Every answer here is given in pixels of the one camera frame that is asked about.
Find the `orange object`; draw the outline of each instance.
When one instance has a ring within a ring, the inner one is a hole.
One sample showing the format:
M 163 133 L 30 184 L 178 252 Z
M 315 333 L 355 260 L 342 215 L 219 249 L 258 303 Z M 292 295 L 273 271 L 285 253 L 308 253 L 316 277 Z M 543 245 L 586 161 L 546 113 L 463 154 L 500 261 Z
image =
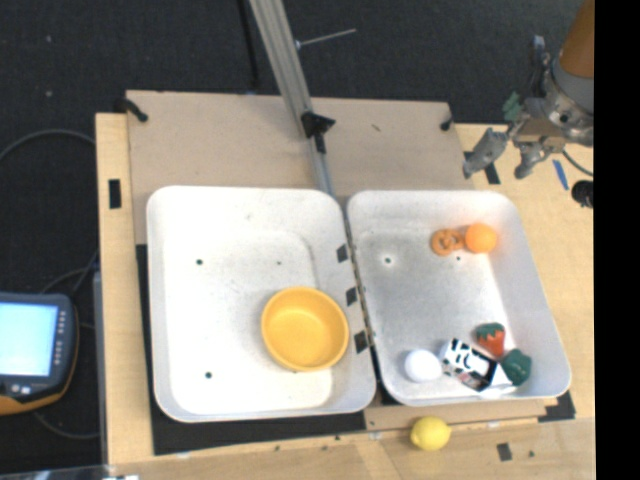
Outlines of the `orange object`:
M 305 286 L 271 297 L 261 326 L 273 359 L 300 372 L 333 366 L 349 343 L 349 324 L 340 306 L 324 292 Z
M 498 243 L 498 234 L 491 226 L 476 222 L 467 228 L 464 242 L 471 252 L 490 252 Z
M 585 0 L 560 50 L 560 65 L 567 72 L 593 78 L 595 72 L 596 0 Z
M 439 256 L 446 256 L 456 249 L 462 249 L 464 237 L 455 229 L 441 229 L 431 237 L 431 248 Z

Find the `orange fruit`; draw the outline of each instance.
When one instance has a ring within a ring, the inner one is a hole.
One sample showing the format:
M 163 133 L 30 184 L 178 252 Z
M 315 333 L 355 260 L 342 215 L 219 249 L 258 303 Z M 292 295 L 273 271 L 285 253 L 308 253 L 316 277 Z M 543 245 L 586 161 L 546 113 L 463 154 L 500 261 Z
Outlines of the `orange fruit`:
M 471 252 L 490 252 L 498 243 L 498 234 L 491 226 L 476 222 L 467 228 L 464 243 Z

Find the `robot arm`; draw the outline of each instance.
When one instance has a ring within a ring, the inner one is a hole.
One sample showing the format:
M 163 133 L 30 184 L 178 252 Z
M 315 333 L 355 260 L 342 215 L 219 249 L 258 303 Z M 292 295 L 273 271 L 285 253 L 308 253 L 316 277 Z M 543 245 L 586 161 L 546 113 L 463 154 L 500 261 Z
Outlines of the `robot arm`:
M 584 0 L 560 51 L 552 57 L 544 39 L 531 45 L 529 95 L 517 94 L 503 106 L 506 132 L 487 129 L 463 164 L 469 178 L 513 143 L 521 155 L 515 176 L 522 179 L 568 143 L 593 147 L 595 0 Z

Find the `black cable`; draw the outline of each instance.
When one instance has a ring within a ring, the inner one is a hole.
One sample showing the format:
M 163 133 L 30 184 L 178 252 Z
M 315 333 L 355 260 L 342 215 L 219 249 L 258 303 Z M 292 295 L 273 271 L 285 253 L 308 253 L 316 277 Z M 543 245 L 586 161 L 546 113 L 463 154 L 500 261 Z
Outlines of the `black cable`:
M 93 145 L 95 145 L 96 143 L 96 141 L 92 137 L 89 137 L 84 133 L 76 132 L 73 130 L 49 128 L 47 130 L 41 130 L 39 132 L 30 133 L 28 135 L 25 135 L 24 137 L 21 137 L 20 139 L 15 141 L 13 144 L 9 144 L 9 146 L 7 146 L 0 153 L 0 162 L 2 162 L 7 156 L 9 156 L 9 153 L 15 151 L 16 149 L 23 146 L 24 144 L 31 142 L 32 140 L 39 139 L 41 137 L 46 137 L 47 135 L 65 135 L 68 137 L 74 137 L 76 139 L 88 142 Z
M 40 290 L 40 293 L 47 293 L 49 290 L 51 290 L 54 286 L 57 286 L 58 284 L 60 284 L 63 281 L 66 281 L 68 279 L 71 279 L 75 276 L 80 276 L 80 279 L 78 281 L 76 281 L 73 290 L 72 290 L 72 298 L 73 296 L 75 296 L 76 292 L 78 291 L 78 289 L 80 288 L 80 286 L 82 285 L 82 282 L 86 279 L 87 275 L 89 274 L 91 268 L 93 267 L 95 260 L 98 256 L 98 250 L 96 250 L 93 255 L 91 256 L 91 260 L 89 260 L 89 263 L 84 267 L 84 268 L 78 268 L 76 270 L 72 270 L 70 272 L 67 272 L 66 274 L 63 274 L 59 277 L 57 277 L 56 279 L 54 279 L 53 281 L 51 281 L 49 284 L 47 284 L 42 290 Z M 94 327 L 90 324 L 85 324 L 85 323 L 80 323 L 81 327 L 87 327 L 90 329 L 93 329 Z M 61 437 L 64 437 L 66 439 L 77 439 L 77 440 L 89 440 L 89 439 L 97 439 L 100 437 L 100 432 L 90 432 L 87 434 L 76 434 L 76 433 L 72 433 L 72 432 L 67 432 L 65 430 L 59 429 L 58 427 L 52 425 L 51 423 L 49 423 L 45 417 L 36 412 L 33 411 L 31 413 L 41 424 L 42 426 L 44 426 L 47 430 L 53 432 L 54 434 L 57 434 Z
M 567 153 L 565 150 L 562 150 L 562 154 L 564 155 L 564 157 L 569 161 L 569 163 L 571 165 L 573 165 L 576 169 L 578 169 L 579 171 L 583 172 L 584 174 L 586 174 L 587 176 L 591 176 L 593 177 L 593 172 L 588 171 L 587 169 L 585 169 L 584 167 L 582 167 L 578 162 L 576 162 L 573 158 L 571 158 L 571 156 L 569 155 L 569 153 Z
M 24 144 L 27 144 L 28 142 L 30 142 L 32 140 L 39 139 L 39 138 L 47 136 L 47 135 L 65 135 L 65 136 L 69 136 L 69 137 L 75 137 L 75 138 L 80 139 L 82 141 L 88 142 L 88 143 L 90 143 L 92 145 L 95 145 L 95 140 L 93 138 L 89 137 L 88 135 L 83 134 L 83 133 L 75 132 L 73 130 L 51 128 L 51 129 L 42 130 L 42 131 L 35 132 L 35 133 L 30 133 L 29 135 L 25 135 L 24 137 L 18 139 L 14 143 L 10 144 L 2 152 L 0 152 L 0 162 L 2 162 L 11 152 L 15 151 L 16 149 L 18 149 L 19 147 L 23 146 Z M 74 284 L 73 289 L 72 289 L 71 298 L 75 297 L 76 293 L 80 289 L 80 286 L 82 286 L 82 283 L 84 282 L 84 280 L 87 278 L 87 275 L 91 271 L 91 268 L 93 267 L 93 265 L 94 265 L 94 263 L 96 261 L 96 258 L 98 257 L 98 251 L 99 251 L 99 249 L 96 249 L 96 251 L 91 256 L 91 259 L 89 260 L 89 262 L 87 263 L 87 265 L 84 268 L 72 270 L 71 272 L 67 272 L 66 274 L 63 274 L 60 277 L 57 277 L 56 279 L 51 281 L 49 284 L 47 284 L 40 291 L 40 293 L 41 294 L 46 293 L 49 290 L 51 290 L 54 286 L 57 286 L 58 284 L 60 284 L 63 281 L 71 279 L 71 278 L 73 278 L 75 276 L 80 276 L 79 279 Z M 91 328 L 91 329 L 93 328 L 93 326 L 90 325 L 90 324 L 81 323 L 80 325 L 82 327 L 87 327 L 87 328 Z M 67 431 L 59 429 L 59 428 L 55 427 L 54 425 L 52 425 L 51 423 L 49 423 L 42 414 L 40 414 L 40 413 L 38 413 L 36 411 L 33 411 L 31 414 L 33 415 L 34 418 L 36 418 L 36 420 L 38 420 L 40 422 L 40 424 L 44 428 L 46 428 L 50 432 L 52 432 L 52 433 L 54 433 L 54 434 L 56 434 L 56 435 L 58 435 L 60 437 L 64 437 L 66 439 L 90 440 L 90 439 L 97 439 L 97 438 L 99 438 L 101 436 L 100 432 L 91 432 L 91 433 L 87 433 L 87 434 L 76 434 L 76 433 L 72 433 L 72 432 L 67 432 Z
M 35 419 L 37 419 L 42 424 L 44 428 L 61 437 L 65 437 L 67 439 L 76 439 L 81 441 L 85 441 L 89 439 L 98 439 L 100 437 L 100 432 L 92 432 L 89 434 L 74 434 L 72 432 L 67 432 L 66 430 L 61 430 L 58 427 L 53 426 L 44 418 L 44 416 L 42 416 L 42 414 L 36 411 L 33 411 L 31 414 L 34 416 Z

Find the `lemon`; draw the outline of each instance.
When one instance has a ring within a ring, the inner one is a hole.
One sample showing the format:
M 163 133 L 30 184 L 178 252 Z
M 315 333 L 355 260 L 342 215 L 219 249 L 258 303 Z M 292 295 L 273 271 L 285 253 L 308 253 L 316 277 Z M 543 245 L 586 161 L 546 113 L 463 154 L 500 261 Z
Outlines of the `lemon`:
M 451 427 L 437 416 L 425 416 L 413 424 L 411 442 L 423 450 L 443 448 L 451 437 Z

